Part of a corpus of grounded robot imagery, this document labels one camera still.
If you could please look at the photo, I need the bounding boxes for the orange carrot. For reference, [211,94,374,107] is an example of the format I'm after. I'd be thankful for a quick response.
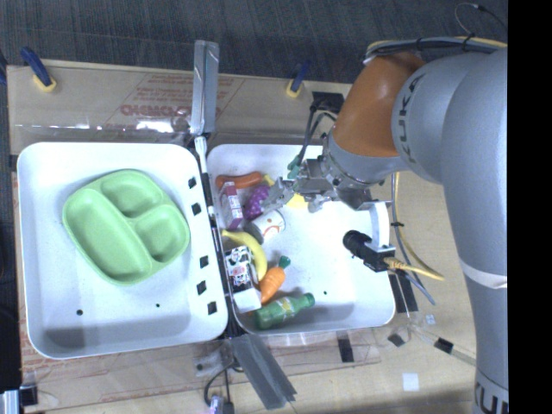
[258,254,292,305]

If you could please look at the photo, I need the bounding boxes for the green bottle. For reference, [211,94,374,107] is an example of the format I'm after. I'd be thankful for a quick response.
[251,292,317,331]

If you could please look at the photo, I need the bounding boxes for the pink carton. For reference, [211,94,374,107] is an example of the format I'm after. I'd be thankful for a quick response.
[218,180,245,231]

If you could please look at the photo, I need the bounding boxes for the black cylinder on white bracket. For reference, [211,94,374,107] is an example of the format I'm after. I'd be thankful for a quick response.
[342,200,396,273]

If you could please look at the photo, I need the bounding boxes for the orange sausage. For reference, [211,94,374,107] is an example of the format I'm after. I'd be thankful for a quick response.
[215,171,265,191]

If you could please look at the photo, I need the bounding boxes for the yellow round toy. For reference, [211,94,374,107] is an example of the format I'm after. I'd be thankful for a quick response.
[285,191,310,210]

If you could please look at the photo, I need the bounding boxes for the brown cardboard board, red print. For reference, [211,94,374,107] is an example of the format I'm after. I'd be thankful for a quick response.
[5,58,383,407]

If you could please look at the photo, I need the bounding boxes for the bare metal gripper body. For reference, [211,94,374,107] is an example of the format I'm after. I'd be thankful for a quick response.
[295,158,373,211]

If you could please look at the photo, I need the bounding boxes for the black and white cow carton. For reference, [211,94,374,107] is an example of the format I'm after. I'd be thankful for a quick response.
[223,245,263,315]

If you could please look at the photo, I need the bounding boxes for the green divided plate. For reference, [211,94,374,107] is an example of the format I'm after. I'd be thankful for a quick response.
[61,168,191,286]

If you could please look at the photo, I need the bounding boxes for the purple grapes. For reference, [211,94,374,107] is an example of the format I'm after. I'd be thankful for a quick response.
[242,184,273,222]

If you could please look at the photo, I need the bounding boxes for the white plastic tray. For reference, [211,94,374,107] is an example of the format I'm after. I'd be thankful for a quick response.
[205,143,397,336]
[16,141,229,361]

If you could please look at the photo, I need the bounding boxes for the white can with orange print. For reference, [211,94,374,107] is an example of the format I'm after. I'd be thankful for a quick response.
[249,209,287,246]

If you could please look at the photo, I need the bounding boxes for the thin black and white rod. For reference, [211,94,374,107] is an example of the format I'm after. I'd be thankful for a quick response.
[194,135,237,341]

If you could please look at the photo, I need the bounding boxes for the yellow banana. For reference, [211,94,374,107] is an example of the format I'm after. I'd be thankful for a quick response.
[220,229,269,282]

